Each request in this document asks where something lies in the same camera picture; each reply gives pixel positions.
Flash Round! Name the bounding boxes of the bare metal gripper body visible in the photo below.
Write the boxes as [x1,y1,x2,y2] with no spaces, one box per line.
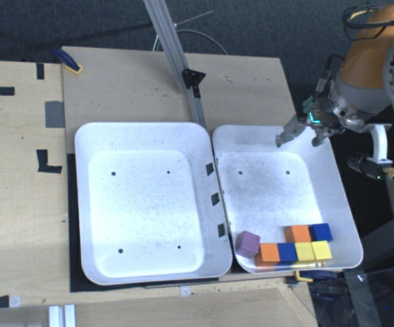
[304,89,368,138]

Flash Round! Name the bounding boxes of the white plastic tray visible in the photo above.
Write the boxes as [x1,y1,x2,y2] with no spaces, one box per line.
[74,121,234,286]
[212,124,365,275]

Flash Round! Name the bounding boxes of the blue cube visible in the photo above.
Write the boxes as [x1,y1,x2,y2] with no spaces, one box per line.
[309,222,334,243]
[277,242,299,264]

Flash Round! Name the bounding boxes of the orange cube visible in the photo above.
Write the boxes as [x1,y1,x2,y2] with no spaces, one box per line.
[283,224,312,245]
[254,242,282,268]

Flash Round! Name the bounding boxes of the yellow cube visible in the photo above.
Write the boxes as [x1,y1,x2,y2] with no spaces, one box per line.
[295,241,317,263]
[311,240,333,262]

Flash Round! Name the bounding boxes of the purple cube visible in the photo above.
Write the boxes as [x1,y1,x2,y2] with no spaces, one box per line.
[235,230,261,260]

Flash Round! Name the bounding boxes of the black cylinder on white bracket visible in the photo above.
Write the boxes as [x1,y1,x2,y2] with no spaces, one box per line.
[347,123,394,181]

